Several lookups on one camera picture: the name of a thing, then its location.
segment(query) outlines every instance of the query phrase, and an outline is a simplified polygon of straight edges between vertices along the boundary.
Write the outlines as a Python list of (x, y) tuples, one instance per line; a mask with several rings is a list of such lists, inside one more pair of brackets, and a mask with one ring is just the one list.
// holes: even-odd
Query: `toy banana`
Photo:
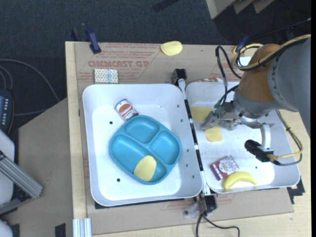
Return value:
[(224, 183), (223, 183), (224, 189), (225, 190), (229, 189), (233, 184), (239, 181), (250, 182), (253, 184), (258, 183), (255, 180), (253, 180), (253, 178), (248, 172), (238, 171), (238, 172), (234, 172), (230, 174), (228, 177), (224, 179)]

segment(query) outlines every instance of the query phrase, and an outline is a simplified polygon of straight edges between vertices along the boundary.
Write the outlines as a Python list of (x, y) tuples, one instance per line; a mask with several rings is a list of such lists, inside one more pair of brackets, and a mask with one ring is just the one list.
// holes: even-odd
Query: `can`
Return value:
[(116, 105), (115, 109), (121, 115), (124, 121), (128, 121), (130, 118), (138, 115), (138, 112), (133, 108), (127, 99), (121, 100)]

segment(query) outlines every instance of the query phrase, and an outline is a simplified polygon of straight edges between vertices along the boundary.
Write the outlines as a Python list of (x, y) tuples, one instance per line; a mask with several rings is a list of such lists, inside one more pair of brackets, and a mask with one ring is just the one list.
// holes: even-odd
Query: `blue divided plate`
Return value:
[[(179, 139), (164, 125), (151, 117), (138, 115), (125, 122), (109, 144), (112, 159), (130, 176), (144, 184), (161, 182), (173, 169), (181, 155)], [(133, 174), (138, 162), (152, 156), (157, 162), (150, 181)]]

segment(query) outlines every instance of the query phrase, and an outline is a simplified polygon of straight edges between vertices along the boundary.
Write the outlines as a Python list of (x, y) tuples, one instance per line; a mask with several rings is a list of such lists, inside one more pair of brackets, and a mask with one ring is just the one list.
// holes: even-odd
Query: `black floor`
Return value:
[[(65, 41), (71, 30), (92, 27), (99, 41), (183, 44), (284, 43), (311, 33), (311, 22), (255, 39), (311, 17), (311, 0), (276, 0), (257, 14), (252, 5), (239, 15), (228, 7), (215, 20), (205, 0), (0, 0), (0, 72), (15, 99), (13, 128), (51, 107), (66, 91)], [(33, 66), (4, 62), (13, 59)], [(37, 69), (51, 84), (56, 96)], [(0, 89), (4, 88), (0, 74)]]

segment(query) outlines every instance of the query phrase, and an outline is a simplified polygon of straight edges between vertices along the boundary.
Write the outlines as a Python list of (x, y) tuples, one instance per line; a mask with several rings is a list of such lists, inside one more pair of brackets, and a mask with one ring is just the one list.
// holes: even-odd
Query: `wooden table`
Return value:
[[(72, 192), (73, 192), (73, 214), (75, 219), (84, 219), (88, 217), (86, 206), (86, 192), (84, 182), (83, 158), (82, 158), (82, 144), (81, 144), (81, 131), (79, 119), (79, 93), (77, 81), (77, 63), (76, 60), (76, 42), (66, 42), (66, 66), (67, 66), (67, 87), (68, 87), (68, 107), (69, 107), (69, 133), (70, 133), (70, 149), (71, 149), (71, 171), (72, 171)], [(212, 67), (216, 64), (216, 58), (210, 55), (209, 52), (214, 51), (216, 46), (200, 46), (188, 45), (184, 46), (183, 54), (178, 57), (172, 57), (172, 61), (177, 59), (181, 62), (188, 62), (196, 64), (198, 69), (210, 69), (212, 74), (215, 69)], [(158, 59), (160, 54), (157, 54), (154, 59)], [(142, 73), (144, 83), (148, 78), (146, 73)], [(217, 225), (220, 226), (238, 226), (240, 228), (241, 236), (311, 236), (311, 147), (310, 139), (305, 131), (303, 123), (298, 113), (282, 112), (284, 118), (287, 120), (289, 126), (295, 131), (297, 136), (301, 139), (304, 147), (303, 160), (299, 163), (302, 181), (305, 188), (305, 193), (300, 197), (295, 197), (294, 212), (278, 215), (250, 217), (235, 220), (218, 221)], [(296, 150), (294, 142), (290, 140), (293, 150)], [(221, 230), (214, 228), (208, 223), (200, 225), (200, 236), (237, 236), (235, 229)], [(119, 236), (146, 236), (146, 237), (160, 237), (160, 236), (182, 236), (192, 237), (195, 236), (195, 224), (187, 224), (181, 226), (170, 226), (163, 228), (145, 229), (129, 232), (101, 234), (97, 236), (119, 237)]]

